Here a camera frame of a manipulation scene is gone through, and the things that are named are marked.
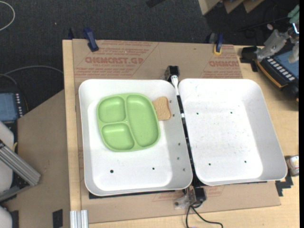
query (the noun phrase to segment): cable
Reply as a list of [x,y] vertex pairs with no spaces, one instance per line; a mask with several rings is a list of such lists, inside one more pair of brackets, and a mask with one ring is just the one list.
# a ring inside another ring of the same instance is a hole
[[17,146],[18,142],[15,142],[13,145],[13,151],[15,152],[16,146]]
[[7,5],[7,6],[9,6],[10,9],[13,11],[13,19],[11,20],[11,22],[8,25],[4,26],[3,28],[0,28],[0,31],[2,31],[4,29],[6,29],[8,26],[10,26],[14,22],[15,17],[16,17],[16,13],[15,13],[14,8],[11,5],[9,5],[7,2],[0,1],[0,3],[3,3],[5,5]]
[[11,76],[8,76],[8,75],[5,75],[5,74],[0,74],[0,77],[2,77],[2,76],[10,79],[11,81],[14,82],[15,85],[17,85],[17,81],[15,79],[13,79]]
[[201,206],[201,203],[198,205],[198,206],[193,206],[193,205],[189,205],[189,208],[188,208],[188,211],[187,211],[187,216],[186,216],[186,226],[187,228],[190,228],[188,226],[188,216],[189,216],[189,212],[190,212],[190,209],[193,209],[193,211],[198,215],[198,217],[200,217],[203,221],[207,222],[207,223],[210,223],[210,224],[215,224],[215,225],[220,225],[221,228],[223,228],[223,225],[219,222],[213,222],[213,221],[207,221],[205,220],[202,216],[200,216],[200,214],[195,210],[196,208],[198,208],[199,206]]
[[51,66],[24,66],[24,67],[17,68],[17,69],[11,70],[9,72],[6,72],[5,75],[11,74],[11,73],[14,73],[14,72],[17,72],[17,71],[20,71],[20,70],[29,69],[29,68],[36,68],[36,67],[52,69],[52,70],[58,71],[58,72],[63,74],[63,72],[61,70],[59,70],[57,68],[54,68],[54,67],[51,67]]

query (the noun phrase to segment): cracker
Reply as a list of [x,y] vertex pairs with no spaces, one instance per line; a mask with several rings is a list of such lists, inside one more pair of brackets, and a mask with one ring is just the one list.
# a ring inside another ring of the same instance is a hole
[[171,118],[171,112],[169,109],[169,102],[167,97],[159,97],[153,101],[153,105],[159,121],[169,120]]

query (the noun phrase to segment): dark carpet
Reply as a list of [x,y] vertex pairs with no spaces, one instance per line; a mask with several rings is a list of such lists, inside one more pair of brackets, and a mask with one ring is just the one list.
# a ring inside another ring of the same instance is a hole
[[[265,0],[252,12],[240,5],[230,14],[222,4],[203,16],[198,0],[0,0],[16,12],[14,22],[0,31],[0,74],[28,66],[62,68],[62,40],[73,27],[79,38],[90,27],[96,39],[203,43],[210,33],[224,34],[225,44],[263,45],[266,26],[239,29],[285,17],[299,0]],[[0,28],[12,19],[0,3]],[[288,21],[274,26],[285,29]],[[47,68],[9,74],[24,93],[29,110],[63,89],[63,76]],[[13,86],[0,77],[0,89]]]

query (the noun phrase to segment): clamp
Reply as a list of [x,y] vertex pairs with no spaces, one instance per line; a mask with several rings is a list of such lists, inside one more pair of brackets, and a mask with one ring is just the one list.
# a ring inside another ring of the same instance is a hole
[[87,39],[89,41],[89,43],[87,45],[89,46],[91,51],[92,52],[98,51],[99,47],[96,44],[93,31],[89,27],[85,27],[83,33],[84,33],[85,39]]
[[223,33],[219,33],[218,34],[218,39],[217,39],[217,43],[214,46],[214,55],[219,56],[222,54],[222,45],[223,45],[223,40],[224,40],[224,34]]

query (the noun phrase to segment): green plate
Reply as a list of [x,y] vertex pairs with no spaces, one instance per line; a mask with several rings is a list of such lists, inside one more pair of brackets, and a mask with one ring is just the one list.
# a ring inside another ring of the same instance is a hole
[[142,94],[103,98],[97,106],[97,119],[102,140],[113,151],[143,150],[160,138],[153,103]]

